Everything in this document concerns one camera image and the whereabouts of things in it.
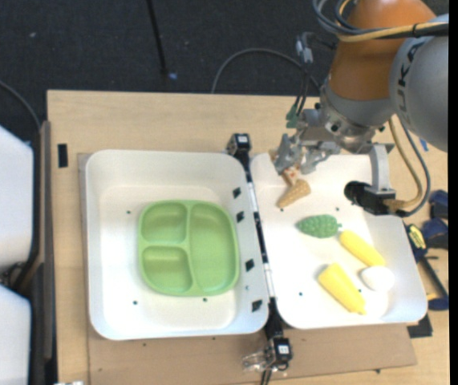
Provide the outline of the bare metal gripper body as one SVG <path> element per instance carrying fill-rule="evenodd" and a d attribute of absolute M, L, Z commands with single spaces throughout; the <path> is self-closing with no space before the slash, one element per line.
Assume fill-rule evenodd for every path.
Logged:
<path fill-rule="evenodd" d="M 369 149 L 377 127 L 358 124 L 331 108 L 322 107 L 304 109 L 296 129 L 298 143 L 307 149 L 363 153 Z"/>

